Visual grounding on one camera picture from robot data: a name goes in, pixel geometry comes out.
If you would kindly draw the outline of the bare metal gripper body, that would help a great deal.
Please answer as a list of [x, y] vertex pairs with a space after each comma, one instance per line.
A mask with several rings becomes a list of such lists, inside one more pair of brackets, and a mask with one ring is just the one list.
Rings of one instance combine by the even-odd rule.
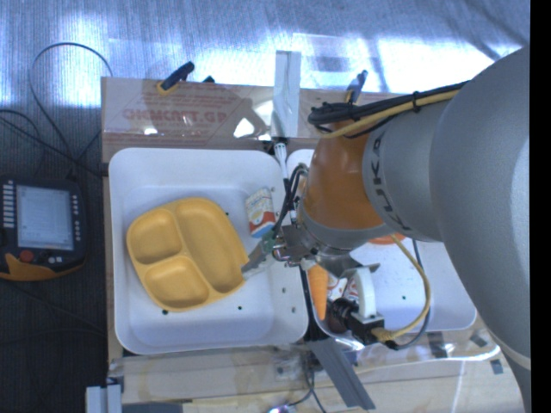
[[333, 248], [313, 237], [303, 226], [284, 225], [275, 239], [273, 255], [278, 261], [299, 264], [315, 261], [324, 268], [350, 268], [350, 250]]

